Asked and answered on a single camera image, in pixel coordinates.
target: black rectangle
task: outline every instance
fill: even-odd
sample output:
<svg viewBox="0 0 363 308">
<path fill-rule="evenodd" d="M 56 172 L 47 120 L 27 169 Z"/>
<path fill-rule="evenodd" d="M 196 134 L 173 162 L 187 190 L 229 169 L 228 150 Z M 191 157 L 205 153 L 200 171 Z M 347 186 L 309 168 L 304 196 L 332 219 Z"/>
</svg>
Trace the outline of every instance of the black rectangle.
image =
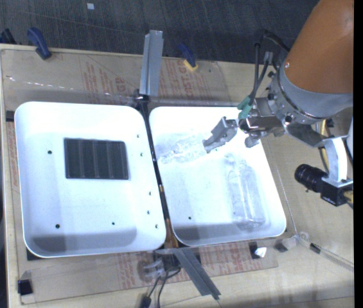
<svg viewBox="0 0 363 308">
<path fill-rule="evenodd" d="M 64 139 L 66 178 L 128 180 L 125 143 Z"/>
</svg>

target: black floor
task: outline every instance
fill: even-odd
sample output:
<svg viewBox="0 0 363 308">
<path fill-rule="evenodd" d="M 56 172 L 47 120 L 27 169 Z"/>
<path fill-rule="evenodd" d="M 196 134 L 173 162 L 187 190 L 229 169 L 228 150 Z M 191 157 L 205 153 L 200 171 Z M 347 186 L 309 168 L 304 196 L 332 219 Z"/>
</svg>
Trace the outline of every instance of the black floor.
<svg viewBox="0 0 363 308">
<path fill-rule="evenodd" d="M 291 47 L 317 2 L 0 0 L 0 34 L 9 28 L 18 43 L 28 44 L 27 30 L 35 26 L 49 47 L 142 54 L 144 35 L 162 30 L 164 56 L 181 56 L 177 46 L 183 42 L 197 59 L 247 63 L 254 62 L 257 30 L 272 31 Z M 87 3 L 94 10 L 87 9 Z"/>
</svg>

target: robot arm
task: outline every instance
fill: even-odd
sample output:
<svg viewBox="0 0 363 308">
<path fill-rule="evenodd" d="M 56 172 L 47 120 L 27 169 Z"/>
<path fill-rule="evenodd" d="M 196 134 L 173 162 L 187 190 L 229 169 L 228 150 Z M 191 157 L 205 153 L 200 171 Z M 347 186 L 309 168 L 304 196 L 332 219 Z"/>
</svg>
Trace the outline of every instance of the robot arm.
<svg viewBox="0 0 363 308">
<path fill-rule="evenodd" d="M 322 198 L 334 205 L 346 203 L 342 193 L 352 189 L 344 167 L 342 140 L 347 136 L 327 138 L 312 125 L 353 106 L 353 30 L 354 0 L 320 0 L 273 76 L 269 95 L 255 97 L 256 71 L 253 92 L 239 104 L 238 119 L 224 118 L 216 125 L 213 135 L 203 142 L 207 152 L 230 141 L 237 128 L 248 134 L 245 145 L 249 148 L 271 133 L 286 133 L 313 148 L 324 148 L 330 165 L 323 174 L 300 166 L 296 179 L 309 189 L 315 179 L 320 186 L 314 188 Z M 277 40 L 264 31 L 256 48 L 266 38 Z"/>
</svg>

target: plastic bottle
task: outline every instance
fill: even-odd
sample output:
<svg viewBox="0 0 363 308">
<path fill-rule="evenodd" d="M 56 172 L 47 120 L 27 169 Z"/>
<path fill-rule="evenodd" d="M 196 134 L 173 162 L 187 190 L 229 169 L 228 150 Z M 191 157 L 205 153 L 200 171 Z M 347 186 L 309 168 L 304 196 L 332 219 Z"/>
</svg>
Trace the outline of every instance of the plastic bottle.
<svg viewBox="0 0 363 308">
<path fill-rule="evenodd" d="M 265 222 L 263 195 L 260 193 L 258 177 L 245 161 L 236 163 L 234 160 L 231 166 L 227 180 L 231 193 L 233 220 L 238 228 L 252 230 Z"/>
</svg>

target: white tray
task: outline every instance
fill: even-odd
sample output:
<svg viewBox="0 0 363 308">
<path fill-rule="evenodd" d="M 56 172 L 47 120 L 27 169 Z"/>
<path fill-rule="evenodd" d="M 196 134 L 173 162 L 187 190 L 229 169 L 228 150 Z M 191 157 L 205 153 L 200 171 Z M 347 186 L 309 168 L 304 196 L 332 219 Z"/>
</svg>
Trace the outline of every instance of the white tray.
<svg viewBox="0 0 363 308">
<path fill-rule="evenodd" d="M 208 154 L 200 146 L 201 139 L 211 135 L 211 129 L 222 117 L 235 119 L 237 115 L 238 110 L 231 107 L 157 107 L 150 114 L 173 231 L 185 245 L 276 237 L 286 228 L 283 207 L 261 143 L 246 148 L 246 135 L 239 130 L 230 142 Z M 180 155 L 180 150 L 189 150 L 190 155 Z M 237 218 L 231 202 L 236 187 L 229 186 L 228 179 L 231 170 L 236 169 L 234 160 L 255 172 L 249 181 L 258 197 L 246 204 L 256 204 L 259 223 L 243 223 Z"/>
<path fill-rule="evenodd" d="M 130 107 L 28 102 L 15 112 L 22 224 L 39 257 L 155 250 L 166 236 L 141 114 Z M 123 141 L 128 180 L 67 179 L 64 138 Z"/>
</svg>

